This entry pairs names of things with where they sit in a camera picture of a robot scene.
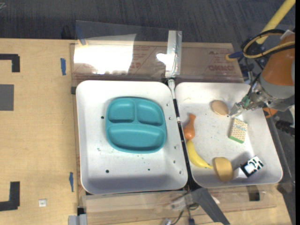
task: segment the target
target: blue plastic plate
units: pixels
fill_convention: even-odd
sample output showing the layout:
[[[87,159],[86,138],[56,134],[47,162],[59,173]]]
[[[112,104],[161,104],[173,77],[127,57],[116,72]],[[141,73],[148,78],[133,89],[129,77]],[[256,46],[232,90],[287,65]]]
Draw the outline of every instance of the blue plastic plate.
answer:
[[[152,153],[165,144],[165,116],[161,107],[144,98],[120,97],[106,112],[106,138],[115,149]]]

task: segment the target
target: tray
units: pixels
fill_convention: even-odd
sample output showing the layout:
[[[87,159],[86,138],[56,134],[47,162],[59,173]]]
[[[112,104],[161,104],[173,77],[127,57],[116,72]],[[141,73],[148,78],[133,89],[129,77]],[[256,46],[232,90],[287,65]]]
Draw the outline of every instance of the tray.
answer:
[[[241,83],[183,82],[175,88],[182,126],[188,123],[188,114],[196,116],[196,135],[192,140],[195,149],[206,162],[215,157],[225,157],[233,169],[258,156],[264,167],[245,180],[221,182],[214,170],[191,164],[192,175],[205,188],[231,187],[277,183],[281,180],[282,167],[262,109],[246,111],[237,119],[248,123],[245,142],[240,144],[228,138],[232,118],[220,116],[210,108],[213,100],[224,101],[230,109],[241,101],[249,85]]]
[[[106,112],[106,138],[115,149],[130,153],[152,153],[165,144],[164,112],[151,100],[120,97]]]
[[[153,153],[113,148],[105,132],[105,116],[116,98],[144,98],[165,115],[166,140]],[[176,190],[188,180],[170,89],[161,82],[84,81],[77,86],[81,181],[91,194]]]

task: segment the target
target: gray carpet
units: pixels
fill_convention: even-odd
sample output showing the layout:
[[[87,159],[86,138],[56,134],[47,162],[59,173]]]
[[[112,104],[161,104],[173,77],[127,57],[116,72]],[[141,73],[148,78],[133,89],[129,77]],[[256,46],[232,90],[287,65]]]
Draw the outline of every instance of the gray carpet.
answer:
[[[183,42],[232,43],[258,34],[284,0],[0,0],[1,38],[61,38],[76,20],[177,29]],[[278,28],[293,29],[295,6]],[[290,120],[288,112],[279,113]],[[284,181],[295,180],[295,140],[279,131],[286,156]],[[295,224],[295,186],[285,192]]]

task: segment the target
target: clear plastic sheet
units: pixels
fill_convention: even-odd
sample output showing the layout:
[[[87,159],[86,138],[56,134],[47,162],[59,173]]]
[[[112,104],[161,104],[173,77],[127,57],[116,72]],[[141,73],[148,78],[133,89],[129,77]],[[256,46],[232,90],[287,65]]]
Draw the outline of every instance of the clear plastic sheet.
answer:
[[[209,190],[225,216],[231,211],[245,211],[246,214],[251,210],[276,207],[275,198],[278,191],[274,190],[273,186],[260,186],[258,191],[259,200],[250,201],[249,190],[245,187]],[[182,209],[178,209],[178,204],[182,203],[182,199],[186,196],[189,196],[187,191],[88,195],[83,196],[81,202],[87,214],[88,224],[106,225],[147,220],[156,220],[152,223],[160,224],[159,221],[165,218],[175,221],[181,212],[183,212],[181,220],[187,219],[189,213],[187,206],[184,205],[188,205],[188,200],[183,204]],[[207,221],[206,212],[201,205],[194,205],[191,208],[191,216],[196,218],[199,224]],[[253,224],[255,219],[253,217],[244,224]]]
[[[160,80],[180,73],[181,31],[76,22],[73,86],[84,80]]]

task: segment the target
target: banana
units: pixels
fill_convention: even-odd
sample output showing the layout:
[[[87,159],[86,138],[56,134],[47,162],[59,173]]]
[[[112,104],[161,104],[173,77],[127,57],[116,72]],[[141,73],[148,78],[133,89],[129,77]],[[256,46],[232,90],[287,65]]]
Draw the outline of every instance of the banana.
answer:
[[[212,169],[213,166],[205,162],[196,152],[194,144],[191,140],[187,141],[187,153],[189,160],[197,167],[209,168]]]

